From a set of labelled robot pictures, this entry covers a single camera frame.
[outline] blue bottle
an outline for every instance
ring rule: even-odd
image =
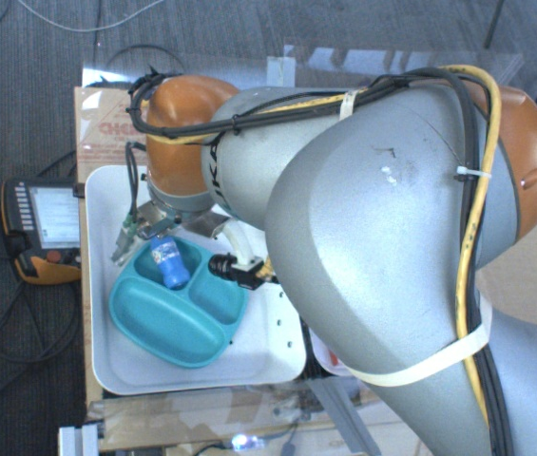
[[[163,273],[163,282],[169,289],[177,290],[187,284],[190,273],[183,265],[182,254],[173,237],[152,237],[152,256]]]

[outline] gray carpet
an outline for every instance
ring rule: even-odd
[[[105,26],[156,0],[25,1],[63,26],[93,28],[99,4],[99,23]],[[305,81],[299,84],[328,86],[332,75],[313,68],[309,59],[318,48],[343,50],[340,57],[350,56],[349,49],[398,51],[399,67],[405,67],[403,60],[412,63],[418,53],[437,56],[436,61],[468,55],[495,65],[508,84],[537,98],[537,0],[506,0],[490,48],[484,49],[496,3],[168,0],[118,27],[79,33],[42,21],[15,0],[0,0],[0,14],[7,9],[0,21],[0,181],[33,176],[64,156],[46,176],[71,172],[74,161],[67,153],[75,148],[73,88],[82,82],[83,67],[133,76],[147,72],[149,65],[160,71],[213,69],[228,75],[230,66],[242,64],[263,72],[266,56],[288,52],[300,64],[299,79]],[[364,74],[372,73],[361,68],[354,79]],[[4,255],[0,234],[0,322],[17,294],[16,277]],[[57,428],[84,422],[79,330],[45,362],[5,359],[6,354],[37,358],[61,333],[69,335],[68,316],[77,308],[76,296],[68,286],[28,287],[10,309],[0,331],[0,454],[55,454]]]

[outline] white cable tie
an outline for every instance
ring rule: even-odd
[[[215,237],[220,233],[223,233],[232,245],[237,264],[250,265],[255,256],[253,255],[249,238],[245,235],[240,222],[237,219],[230,218],[214,230],[213,236]]]
[[[480,176],[482,178],[488,178],[488,179],[492,179],[492,174],[490,172],[485,172],[485,171],[475,171],[473,169],[468,169],[467,167],[465,167],[464,165],[459,165],[457,168],[456,168],[456,172],[458,174],[460,174],[461,176],[466,176],[466,175],[470,175],[470,176]]]
[[[492,323],[492,306],[482,296],[480,298],[480,312],[482,323],[474,331],[454,341],[429,358],[404,370],[393,373],[373,374],[347,368],[358,379],[379,387],[402,387],[428,378],[473,356],[488,344]]]
[[[359,93],[358,89],[351,89],[344,93],[342,104],[340,105],[340,120],[350,117],[355,108],[355,98]]]

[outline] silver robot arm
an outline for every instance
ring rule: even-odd
[[[151,129],[139,111],[132,117],[140,131],[168,140],[198,143],[207,134],[207,204],[265,232],[275,278],[300,316],[435,456],[534,456],[537,326],[490,309],[473,274],[537,223],[537,106],[519,90],[499,87],[496,96],[468,80],[475,106],[465,114],[458,91],[424,77],[363,106],[355,104],[367,90],[320,98],[316,89],[264,87],[233,91],[209,124]],[[150,76],[140,94],[160,78]],[[323,113],[337,93],[339,113]],[[488,170],[468,170],[470,117],[480,129],[477,155],[490,152]],[[470,181],[489,189],[467,218]],[[461,292],[478,307],[462,333],[472,316],[460,314]],[[473,378],[479,355],[467,354],[412,381],[375,382],[431,365],[479,332],[483,380]],[[490,375],[498,384],[486,382]]]

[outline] yellow cable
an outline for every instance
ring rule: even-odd
[[[309,106],[315,106],[315,105],[326,105],[329,103],[341,102],[343,99],[344,99],[344,94],[338,94],[334,96],[329,96],[327,98],[317,98],[317,99],[309,100],[306,102],[286,104],[284,106],[279,106],[277,108],[270,108],[270,109],[261,111],[260,113],[274,113],[276,111],[286,111],[286,110],[292,110],[296,108],[307,108]],[[152,136],[152,138],[159,142],[168,143],[170,145],[181,145],[181,144],[188,144],[188,143],[201,145],[203,140],[206,140],[207,137],[210,137],[212,135],[217,135],[217,134],[213,133],[213,134],[205,134],[205,135],[195,135],[195,136],[190,136],[190,137],[179,137],[177,139],[169,139],[167,137],[158,137],[158,136]]]
[[[500,120],[502,113],[502,101],[500,88],[494,79],[483,69],[475,66],[452,65],[444,66],[444,69],[466,74],[481,80],[488,88],[491,102],[491,112],[489,116],[488,137],[486,139],[486,148],[481,163],[481,170],[486,174],[491,173],[494,155],[498,146],[498,135],[500,129]],[[477,189],[473,198],[473,204],[470,209],[469,221],[465,230],[465,236],[460,251],[460,260],[458,263],[458,275],[456,278],[456,332],[459,338],[469,334],[469,325],[467,324],[467,280],[469,278],[469,266],[471,254],[474,248],[477,227],[479,225],[486,195],[488,192],[489,176],[480,176],[477,182]],[[465,369],[475,394],[475,399],[481,409],[486,424],[488,421],[488,410],[486,408],[486,399],[481,388],[479,373],[475,360],[472,356],[465,358]]]
[[[141,109],[146,110],[150,105],[149,100],[142,100]],[[160,143],[166,143],[167,145],[186,145],[193,143],[195,145],[202,145],[202,141],[206,140],[207,137],[217,134],[204,134],[204,135],[193,135],[190,137],[179,137],[177,139],[169,139],[168,137],[163,137],[161,135],[151,135],[153,140]]]

